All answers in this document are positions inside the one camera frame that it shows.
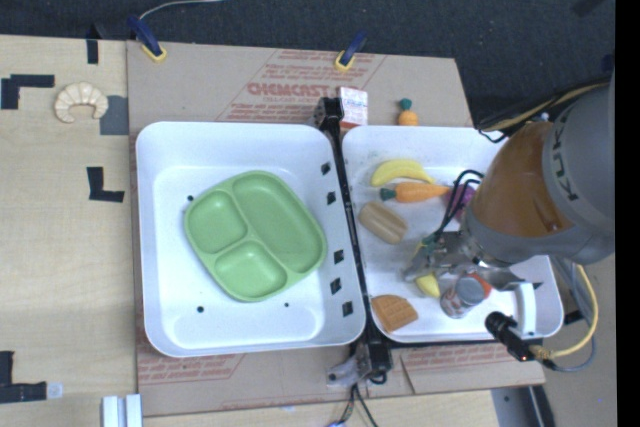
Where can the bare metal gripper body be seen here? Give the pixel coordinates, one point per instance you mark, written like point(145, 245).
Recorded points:
point(456, 255)

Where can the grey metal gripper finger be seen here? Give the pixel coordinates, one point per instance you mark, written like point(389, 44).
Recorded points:
point(425, 256)
point(419, 272)

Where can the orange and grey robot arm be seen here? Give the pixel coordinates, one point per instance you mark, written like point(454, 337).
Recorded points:
point(525, 185)

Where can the small yellow toy fruit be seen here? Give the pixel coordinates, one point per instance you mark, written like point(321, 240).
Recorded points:
point(429, 287)

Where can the white plastic tray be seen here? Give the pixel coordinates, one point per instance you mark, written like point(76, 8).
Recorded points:
point(390, 275)
point(170, 235)

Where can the small silver can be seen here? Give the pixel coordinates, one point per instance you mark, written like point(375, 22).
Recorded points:
point(462, 297)

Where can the orange waffle biscuit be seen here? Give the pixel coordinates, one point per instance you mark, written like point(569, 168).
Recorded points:
point(395, 314)

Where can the tan bread roll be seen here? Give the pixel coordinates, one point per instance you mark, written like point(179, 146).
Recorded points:
point(382, 222)

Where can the purple grapes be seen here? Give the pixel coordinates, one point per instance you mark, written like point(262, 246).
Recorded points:
point(467, 197)

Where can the orange carrot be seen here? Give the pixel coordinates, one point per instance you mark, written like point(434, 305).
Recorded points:
point(417, 192)

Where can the thin black rod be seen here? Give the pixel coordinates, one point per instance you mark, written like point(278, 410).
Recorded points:
point(350, 225)

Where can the yellow banana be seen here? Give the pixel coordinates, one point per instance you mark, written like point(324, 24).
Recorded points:
point(395, 169)

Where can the small orange pineapple toy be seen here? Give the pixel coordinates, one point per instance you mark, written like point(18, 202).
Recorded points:
point(408, 116)

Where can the small white and red carton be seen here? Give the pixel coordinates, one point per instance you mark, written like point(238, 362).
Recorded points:
point(353, 106)

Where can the green divided plate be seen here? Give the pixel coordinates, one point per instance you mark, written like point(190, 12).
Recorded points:
point(255, 235)

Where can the brown cardboard board red print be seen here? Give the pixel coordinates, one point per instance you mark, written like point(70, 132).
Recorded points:
point(200, 80)

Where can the beige croissant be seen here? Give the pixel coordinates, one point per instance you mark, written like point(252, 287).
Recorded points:
point(80, 96)

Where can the black cylinder on white bracket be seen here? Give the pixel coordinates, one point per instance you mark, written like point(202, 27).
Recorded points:
point(525, 310)

